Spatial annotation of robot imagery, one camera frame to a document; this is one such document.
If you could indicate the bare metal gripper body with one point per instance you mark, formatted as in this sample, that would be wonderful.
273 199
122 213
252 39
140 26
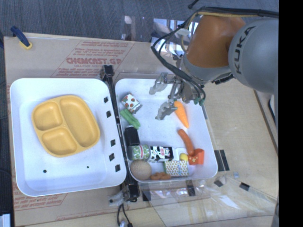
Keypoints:
187 91

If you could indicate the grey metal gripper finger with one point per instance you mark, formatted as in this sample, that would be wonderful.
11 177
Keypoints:
165 109
158 84

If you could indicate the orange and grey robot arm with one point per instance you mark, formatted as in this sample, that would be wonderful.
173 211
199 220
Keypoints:
253 55

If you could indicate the orange toy carrot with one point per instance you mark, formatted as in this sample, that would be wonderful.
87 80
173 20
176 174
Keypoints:
181 113

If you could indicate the white plastic tray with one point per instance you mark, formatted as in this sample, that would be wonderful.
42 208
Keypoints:
71 176
158 133

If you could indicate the white can with tomato print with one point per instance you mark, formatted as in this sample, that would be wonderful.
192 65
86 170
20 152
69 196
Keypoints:
131 103

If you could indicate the green toy bean pods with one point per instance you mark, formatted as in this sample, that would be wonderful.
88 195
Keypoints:
130 119

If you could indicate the orange toy sausage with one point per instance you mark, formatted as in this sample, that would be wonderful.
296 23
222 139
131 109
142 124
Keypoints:
186 141

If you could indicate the black can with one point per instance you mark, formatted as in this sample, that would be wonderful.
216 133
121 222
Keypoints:
131 136

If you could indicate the cow print carton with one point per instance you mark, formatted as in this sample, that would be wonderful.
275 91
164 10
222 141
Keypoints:
162 154

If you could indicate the thin black rod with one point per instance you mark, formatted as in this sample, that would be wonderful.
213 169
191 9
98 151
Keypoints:
118 126

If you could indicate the can with green print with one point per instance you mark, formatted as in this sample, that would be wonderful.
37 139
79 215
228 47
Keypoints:
139 152

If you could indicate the yellow toy lemon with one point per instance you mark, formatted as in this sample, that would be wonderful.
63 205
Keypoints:
184 156

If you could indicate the red carton with yellow star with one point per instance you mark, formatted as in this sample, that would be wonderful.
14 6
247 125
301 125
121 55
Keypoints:
197 158

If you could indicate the white carton with yellow print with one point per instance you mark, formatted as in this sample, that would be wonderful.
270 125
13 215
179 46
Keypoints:
176 168

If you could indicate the beige toy melon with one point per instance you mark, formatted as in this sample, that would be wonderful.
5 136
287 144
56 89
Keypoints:
140 169

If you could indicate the orange toy pretzel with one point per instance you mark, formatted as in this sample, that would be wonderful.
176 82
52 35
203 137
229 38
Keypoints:
161 176

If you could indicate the yellow divided plate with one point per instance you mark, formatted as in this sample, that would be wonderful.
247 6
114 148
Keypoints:
71 117

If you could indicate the brown cardboard board, red print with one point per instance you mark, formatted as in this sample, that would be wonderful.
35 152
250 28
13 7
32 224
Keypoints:
47 60

